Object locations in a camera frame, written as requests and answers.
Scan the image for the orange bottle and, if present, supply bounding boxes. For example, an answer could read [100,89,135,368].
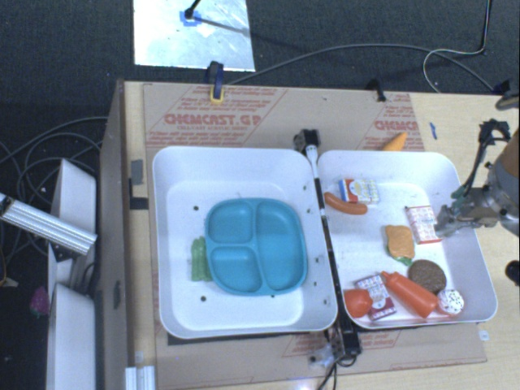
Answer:
[379,271,440,319]

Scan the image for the brown round biscuit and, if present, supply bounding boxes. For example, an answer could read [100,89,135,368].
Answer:
[407,259,448,295]

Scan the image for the purple grapes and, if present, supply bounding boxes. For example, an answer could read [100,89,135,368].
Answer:
[29,285,50,319]

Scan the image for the green toy beans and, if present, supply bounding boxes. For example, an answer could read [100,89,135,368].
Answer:
[190,236,213,283]

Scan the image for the white sprinkled doughnut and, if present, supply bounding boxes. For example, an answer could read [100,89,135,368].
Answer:
[436,288,465,315]

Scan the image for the red sausage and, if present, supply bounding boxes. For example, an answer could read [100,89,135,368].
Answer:
[323,192,369,216]

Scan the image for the black block with thin wires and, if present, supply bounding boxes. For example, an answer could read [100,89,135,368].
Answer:
[293,128,322,154]
[324,326,362,366]

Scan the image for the thin black and white rod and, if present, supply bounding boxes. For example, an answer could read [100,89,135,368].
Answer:
[305,144,351,340]

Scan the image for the orange toy sandwich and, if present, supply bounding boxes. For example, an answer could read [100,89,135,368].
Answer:
[384,224,416,267]

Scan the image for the red and yellow packet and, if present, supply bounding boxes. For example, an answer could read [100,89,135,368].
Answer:
[337,177,381,205]

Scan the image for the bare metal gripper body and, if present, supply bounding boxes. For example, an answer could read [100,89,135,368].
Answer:
[457,187,514,230]

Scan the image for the blue divided plate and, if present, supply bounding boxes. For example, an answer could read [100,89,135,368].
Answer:
[204,197,309,297]

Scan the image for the brown cardboard board red print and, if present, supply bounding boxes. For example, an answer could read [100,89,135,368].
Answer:
[141,82,488,388]

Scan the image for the white plastic tray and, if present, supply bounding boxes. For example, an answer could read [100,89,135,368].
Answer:
[152,145,339,340]
[316,149,499,331]

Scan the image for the orange carrot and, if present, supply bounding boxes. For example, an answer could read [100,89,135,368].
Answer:
[381,132,409,152]

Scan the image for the white and red carton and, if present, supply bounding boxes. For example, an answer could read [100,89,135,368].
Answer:
[405,205,443,245]

